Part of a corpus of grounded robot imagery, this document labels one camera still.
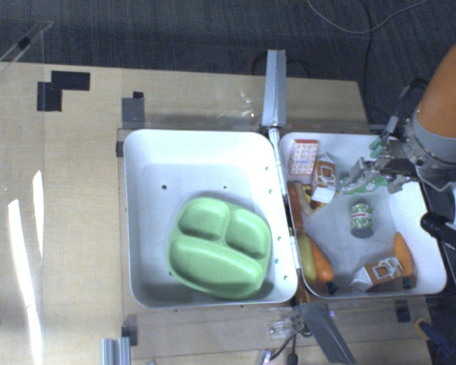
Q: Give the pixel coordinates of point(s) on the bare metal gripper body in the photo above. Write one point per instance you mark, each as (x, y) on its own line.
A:
(399, 164)

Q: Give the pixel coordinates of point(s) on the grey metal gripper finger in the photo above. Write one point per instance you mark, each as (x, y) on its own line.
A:
(361, 171)
(397, 184)

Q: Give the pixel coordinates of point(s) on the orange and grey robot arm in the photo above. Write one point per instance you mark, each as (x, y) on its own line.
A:
(448, 89)

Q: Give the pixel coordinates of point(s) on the green and white packet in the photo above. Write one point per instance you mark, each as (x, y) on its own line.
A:
(368, 186)

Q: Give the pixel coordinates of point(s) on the white plastic tray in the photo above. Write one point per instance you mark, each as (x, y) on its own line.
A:
(156, 154)
(403, 211)

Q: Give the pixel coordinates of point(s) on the orange and white carton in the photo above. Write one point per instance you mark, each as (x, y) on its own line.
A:
(323, 177)
(380, 274)

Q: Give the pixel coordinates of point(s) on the green and white can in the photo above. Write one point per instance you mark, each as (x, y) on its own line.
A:
(361, 221)

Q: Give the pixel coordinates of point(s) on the pizza slice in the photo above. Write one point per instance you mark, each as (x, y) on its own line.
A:
(311, 203)

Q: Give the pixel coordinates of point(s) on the orange and white box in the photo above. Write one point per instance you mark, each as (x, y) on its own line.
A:
(303, 157)

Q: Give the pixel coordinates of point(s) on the orange carrot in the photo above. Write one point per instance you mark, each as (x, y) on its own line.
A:
(322, 262)
(403, 255)

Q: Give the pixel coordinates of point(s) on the red sausage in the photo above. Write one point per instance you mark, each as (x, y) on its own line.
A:
(294, 204)

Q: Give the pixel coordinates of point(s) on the yellow banana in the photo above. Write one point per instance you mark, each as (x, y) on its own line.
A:
(307, 259)

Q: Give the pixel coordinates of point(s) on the green divided plate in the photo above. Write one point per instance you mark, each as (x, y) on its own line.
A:
(216, 249)

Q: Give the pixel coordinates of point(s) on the black cylinder on white bracket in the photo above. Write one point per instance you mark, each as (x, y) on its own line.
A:
(442, 228)

